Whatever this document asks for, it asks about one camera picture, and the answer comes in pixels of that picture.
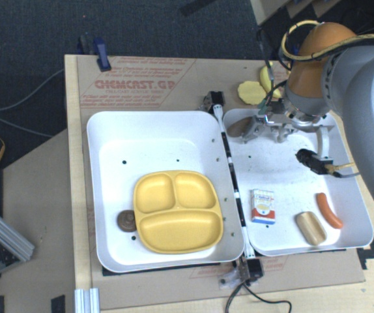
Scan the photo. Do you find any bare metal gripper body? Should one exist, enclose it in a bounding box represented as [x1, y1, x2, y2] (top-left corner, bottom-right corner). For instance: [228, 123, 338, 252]
[254, 101, 336, 137]

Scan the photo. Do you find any brown oval bread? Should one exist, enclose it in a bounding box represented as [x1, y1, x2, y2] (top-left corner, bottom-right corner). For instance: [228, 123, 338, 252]
[226, 116, 253, 138]

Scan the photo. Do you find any thin black and white rod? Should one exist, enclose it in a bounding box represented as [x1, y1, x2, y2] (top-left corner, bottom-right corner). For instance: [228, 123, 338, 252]
[213, 104, 257, 259]

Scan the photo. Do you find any white plastic tray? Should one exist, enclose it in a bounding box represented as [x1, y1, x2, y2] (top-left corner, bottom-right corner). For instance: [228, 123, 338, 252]
[86, 110, 246, 274]
[222, 108, 374, 258]

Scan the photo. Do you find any yellow round crinkled slice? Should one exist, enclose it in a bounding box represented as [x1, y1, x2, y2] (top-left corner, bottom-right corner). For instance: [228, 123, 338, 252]
[237, 80, 268, 106]

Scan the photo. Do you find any yellow banana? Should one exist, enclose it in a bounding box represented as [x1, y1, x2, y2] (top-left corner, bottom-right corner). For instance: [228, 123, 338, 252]
[259, 61, 284, 99]

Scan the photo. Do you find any white and red carton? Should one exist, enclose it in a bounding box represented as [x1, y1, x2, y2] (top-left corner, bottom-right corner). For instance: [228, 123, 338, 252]
[250, 188, 277, 226]

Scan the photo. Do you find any orange sausage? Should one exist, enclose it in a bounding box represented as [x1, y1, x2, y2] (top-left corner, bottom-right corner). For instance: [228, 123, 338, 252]
[315, 192, 344, 230]

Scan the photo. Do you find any beige bread bun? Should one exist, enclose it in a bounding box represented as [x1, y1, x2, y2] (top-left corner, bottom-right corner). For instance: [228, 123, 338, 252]
[295, 211, 328, 246]

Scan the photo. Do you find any yellow divided plate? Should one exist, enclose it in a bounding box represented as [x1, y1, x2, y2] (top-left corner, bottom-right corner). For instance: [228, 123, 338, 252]
[132, 170, 225, 255]

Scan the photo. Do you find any brown cardboard board red print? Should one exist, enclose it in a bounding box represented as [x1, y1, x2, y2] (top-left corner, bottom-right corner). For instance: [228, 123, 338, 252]
[76, 55, 367, 310]

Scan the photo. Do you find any brown round biscuit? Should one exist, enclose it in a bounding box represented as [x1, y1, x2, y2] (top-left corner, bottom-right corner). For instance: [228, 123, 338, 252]
[117, 209, 138, 233]

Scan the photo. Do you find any black cylinder on white bracket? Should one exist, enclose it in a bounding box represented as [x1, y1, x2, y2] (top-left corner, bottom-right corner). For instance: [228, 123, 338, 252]
[295, 125, 335, 176]

